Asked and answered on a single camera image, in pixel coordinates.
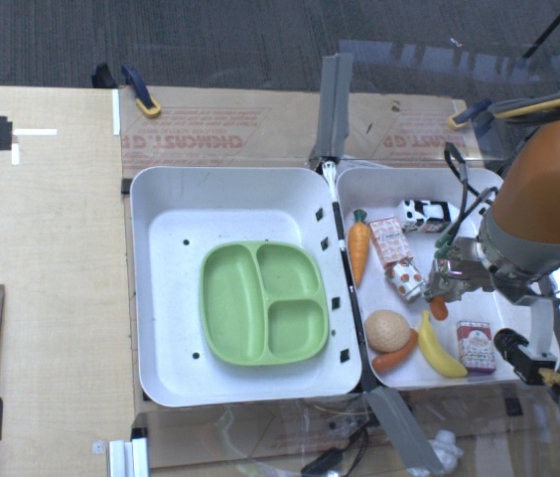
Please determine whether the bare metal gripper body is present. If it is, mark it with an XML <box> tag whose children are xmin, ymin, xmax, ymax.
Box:
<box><xmin>432</xmin><ymin>238</ymin><xmax>496</xmax><ymax>293</ymax></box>

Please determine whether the small orange sausage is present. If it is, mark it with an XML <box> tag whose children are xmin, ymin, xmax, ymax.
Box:
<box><xmin>428</xmin><ymin>294</ymin><xmax>450</xmax><ymax>322</ymax></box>

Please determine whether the white can with orange print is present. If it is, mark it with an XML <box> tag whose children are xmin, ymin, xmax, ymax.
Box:
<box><xmin>384</xmin><ymin>257</ymin><xmax>428</xmax><ymax>304</ymax></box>

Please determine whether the red and white packet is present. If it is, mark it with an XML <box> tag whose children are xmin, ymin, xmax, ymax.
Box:
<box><xmin>455</xmin><ymin>320</ymin><xmax>498</xmax><ymax>374</ymax></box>

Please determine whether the orange and white carton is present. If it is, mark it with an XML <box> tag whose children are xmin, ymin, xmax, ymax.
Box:
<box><xmin>368</xmin><ymin>216</ymin><xmax>415</xmax><ymax>270</ymax></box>

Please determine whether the yellow banana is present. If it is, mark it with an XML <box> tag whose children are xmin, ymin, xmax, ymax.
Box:
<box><xmin>416</xmin><ymin>309</ymin><xmax>470</xmax><ymax>380</ymax></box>

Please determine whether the beige round bread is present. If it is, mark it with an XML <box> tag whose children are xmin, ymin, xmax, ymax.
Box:
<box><xmin>363</xmin><ymin>308</ymin><xmax>412</xmax><ymax>354</ymax></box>

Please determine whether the orange carrot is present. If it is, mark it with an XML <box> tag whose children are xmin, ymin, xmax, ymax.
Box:
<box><xmin>347</xmin><ymin>209</ymin><xmax>372</xmax><ymax>288</ymax></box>

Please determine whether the white plastic tray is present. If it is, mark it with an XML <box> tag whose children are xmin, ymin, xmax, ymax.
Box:
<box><xmin>129</xmin><ymin>166</ymin><xmax>363</xmax><ymax>408</ymax></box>
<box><xmin>335</xmin><ymin>166</ymin><xmax>555</xmax><ymax>392</ymax></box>

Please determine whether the white crumpled paper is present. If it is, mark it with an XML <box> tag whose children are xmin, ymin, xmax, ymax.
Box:
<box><xmin>427</xmin><ymin>428</ymin><xmax>466</xmax><ymax>473</ymax></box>

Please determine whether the green divided plate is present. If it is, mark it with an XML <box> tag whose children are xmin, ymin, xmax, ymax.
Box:
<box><xmin>199</xmin><ymin>239</ymin><xmax>332</xmax><ymax>367</ymax></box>

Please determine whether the brown cardboard board red print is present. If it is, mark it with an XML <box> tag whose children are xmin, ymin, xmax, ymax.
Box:
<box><xmin>119</xmin><ymin>85</ymin><xmax>560</xmax><ymax>469</ymax></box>

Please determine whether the black cylinder on white bracket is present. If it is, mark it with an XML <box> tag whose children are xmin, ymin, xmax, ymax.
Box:
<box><xmin>492</xmin><ymin>288</ymin><xmax>559</xmax><ymax>386</ymax></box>

